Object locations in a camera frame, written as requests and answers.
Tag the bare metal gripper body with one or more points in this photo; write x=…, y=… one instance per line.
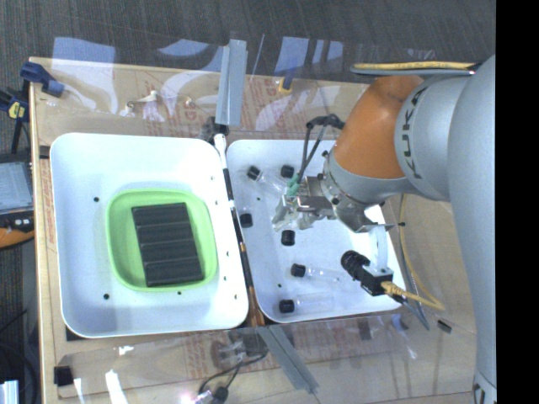
x=322, y=202

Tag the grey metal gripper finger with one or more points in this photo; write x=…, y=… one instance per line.
x=281, y=220
x=290, y=202

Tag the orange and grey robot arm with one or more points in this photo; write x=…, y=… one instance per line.
x=438, y=141

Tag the clear plastic bottle black cap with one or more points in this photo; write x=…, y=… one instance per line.
x=286, y=306
x=246, y=220
x=298, y=270
x=288, y=237
x=287, y=171
x=253, y=173

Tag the thin black and white rod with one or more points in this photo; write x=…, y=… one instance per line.
x=233, y=208

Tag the white plastic tray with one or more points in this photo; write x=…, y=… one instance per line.
x=269, y=284
x=84, y=242

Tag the black ribbed block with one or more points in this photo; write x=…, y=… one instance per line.
x=168, y=244

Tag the green bowl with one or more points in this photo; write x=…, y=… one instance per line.
x=120, y=246

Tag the brown cardboard board red print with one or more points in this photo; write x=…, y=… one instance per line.
x=126, y=99

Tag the black cylinder on white bracket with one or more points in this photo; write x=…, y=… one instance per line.
x=365, y=270

